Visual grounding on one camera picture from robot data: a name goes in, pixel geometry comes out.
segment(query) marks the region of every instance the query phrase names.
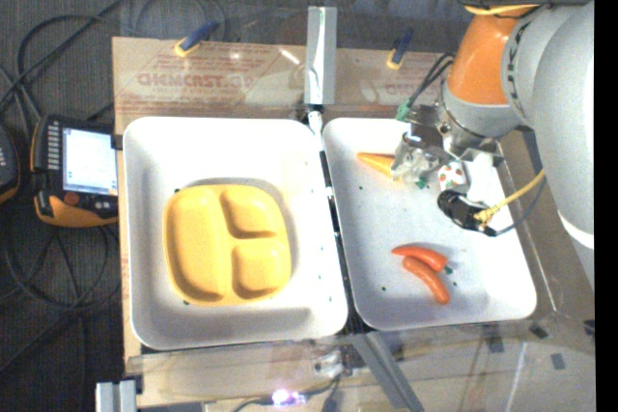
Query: white screen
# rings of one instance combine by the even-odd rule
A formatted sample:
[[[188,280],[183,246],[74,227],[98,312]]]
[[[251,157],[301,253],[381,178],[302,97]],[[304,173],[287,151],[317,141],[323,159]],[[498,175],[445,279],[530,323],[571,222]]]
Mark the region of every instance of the white screen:
[[[66,190],[118,195],[116,153],[109,134],[64,128],[63,145]]]

